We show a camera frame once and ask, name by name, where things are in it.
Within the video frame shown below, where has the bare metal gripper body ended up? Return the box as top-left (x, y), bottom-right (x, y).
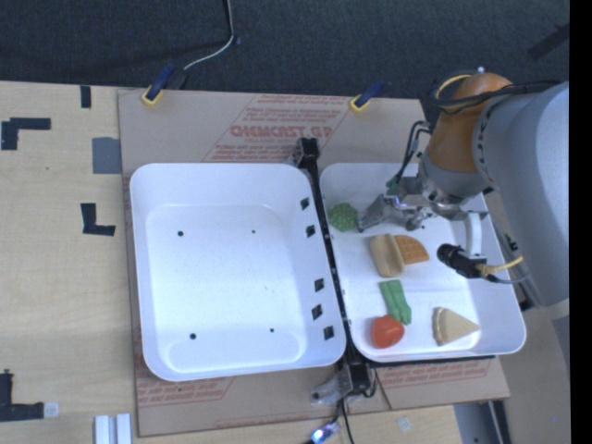
top-left (391, 176), bottom-right (470, 222)

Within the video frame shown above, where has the orange waffle biscuit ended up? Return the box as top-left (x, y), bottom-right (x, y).
top-left (393, 234), bottom-right (431, 266)

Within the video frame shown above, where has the green broccoli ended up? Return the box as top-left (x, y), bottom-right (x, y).
top-left (327, 202), bottom-right (360, 233)

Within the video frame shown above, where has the beige bread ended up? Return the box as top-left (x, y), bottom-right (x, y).
top-left (368, 233), bottom-right (405, 278)

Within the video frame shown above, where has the white plastic tray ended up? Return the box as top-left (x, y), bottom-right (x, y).
top-left (318, 162), bottom-right (528, 364)
top-left (129, 162), bottom-right (349, 383)

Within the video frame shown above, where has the green asparagus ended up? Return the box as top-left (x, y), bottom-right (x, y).
top-left (377, 279), bottom-right (413, 327)

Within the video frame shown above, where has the beige pizza slice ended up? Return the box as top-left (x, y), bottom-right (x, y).
top-left (431, 306), bottom-right (482, 347)

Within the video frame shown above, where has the red tomato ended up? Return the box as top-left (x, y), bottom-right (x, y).
top-left (370, 314), bottom-right (406, 350)

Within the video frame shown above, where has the brown cardboard board red print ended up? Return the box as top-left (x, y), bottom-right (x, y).
top-left (116, 88), bottom-right (512, 438)

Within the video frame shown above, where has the black cylinder on white bracket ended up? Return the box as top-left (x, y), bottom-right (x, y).
top-left (436, 210), bottom-right (489, 280)

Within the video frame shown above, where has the black block with thin wires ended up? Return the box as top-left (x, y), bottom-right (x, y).
top-left (310, 360), bottom-right (376, 407)
top-left (289, 137), bottom-right (322, 169)

